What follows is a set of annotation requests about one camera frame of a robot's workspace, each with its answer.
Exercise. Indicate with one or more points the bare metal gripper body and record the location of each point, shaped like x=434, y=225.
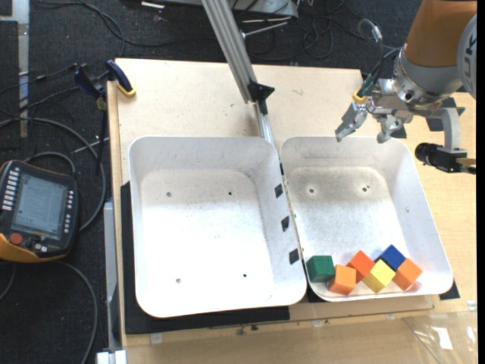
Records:
x=394, y=104

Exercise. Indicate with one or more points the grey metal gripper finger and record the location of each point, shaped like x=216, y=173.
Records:
x=352, y=121
x=387, y=127

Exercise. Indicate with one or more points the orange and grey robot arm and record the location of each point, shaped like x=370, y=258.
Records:
x=435, y=29

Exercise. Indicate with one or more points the white plastic tray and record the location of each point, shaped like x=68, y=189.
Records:
x=204, y=233
x=352, y=218

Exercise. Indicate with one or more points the thin black and white rod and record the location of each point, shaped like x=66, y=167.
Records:
x=291, y=208

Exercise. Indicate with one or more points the blue cube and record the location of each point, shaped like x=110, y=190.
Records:
x=392, y=256

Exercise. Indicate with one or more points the red-orange cube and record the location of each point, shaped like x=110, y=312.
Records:
x=362, y=263

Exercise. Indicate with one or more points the orange cube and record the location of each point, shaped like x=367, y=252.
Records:
x=343, y=279
x=407, y=274

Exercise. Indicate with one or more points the yellow cube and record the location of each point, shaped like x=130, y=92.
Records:
x=379, y=276

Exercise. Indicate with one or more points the green cube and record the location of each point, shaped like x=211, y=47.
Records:
x=320, y=268

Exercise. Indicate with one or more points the pale wood board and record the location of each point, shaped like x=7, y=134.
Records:
x=189, y=101

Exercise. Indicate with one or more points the black cylinder on white bracket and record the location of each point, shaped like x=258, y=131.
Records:
x=451, y=131

